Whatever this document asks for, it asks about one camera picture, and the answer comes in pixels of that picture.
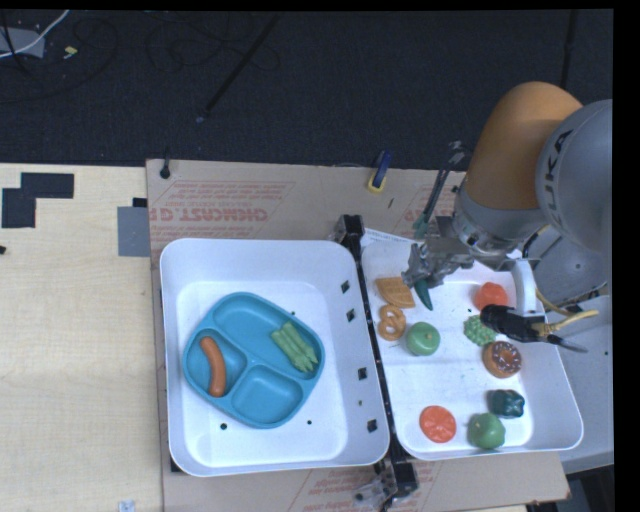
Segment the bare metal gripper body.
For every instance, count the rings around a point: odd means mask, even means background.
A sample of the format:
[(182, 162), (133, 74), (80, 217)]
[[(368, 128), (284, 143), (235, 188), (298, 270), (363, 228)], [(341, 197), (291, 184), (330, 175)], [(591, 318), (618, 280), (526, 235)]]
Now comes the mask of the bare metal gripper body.
[(434, 217), (414, 224), (425, 274), (430, 263), (448, 263), (451, 273), (471, 268), (475, 261), (500, 261), (506, 254), (506, 239), (480, 227), (467, 217)]

